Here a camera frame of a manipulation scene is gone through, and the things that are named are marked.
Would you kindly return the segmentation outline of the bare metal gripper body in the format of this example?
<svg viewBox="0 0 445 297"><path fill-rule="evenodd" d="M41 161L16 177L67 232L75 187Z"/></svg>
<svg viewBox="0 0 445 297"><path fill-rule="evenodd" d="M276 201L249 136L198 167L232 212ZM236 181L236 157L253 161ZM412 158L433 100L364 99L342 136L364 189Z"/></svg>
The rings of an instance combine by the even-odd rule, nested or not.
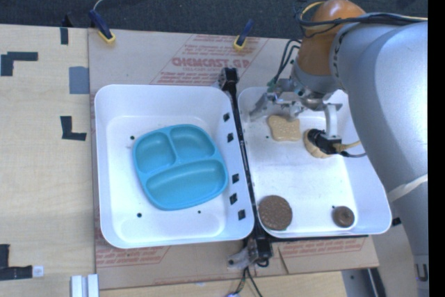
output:
<svg viewBox="0 0 445 297"><path fill-rule="evenodd" d="M332 93L318 93L294 79L271 79L268 82L267 98L273 104L294 109L296 113L305 110L324 111L328 105L339 111L342 103L329 103Z"/></svg>

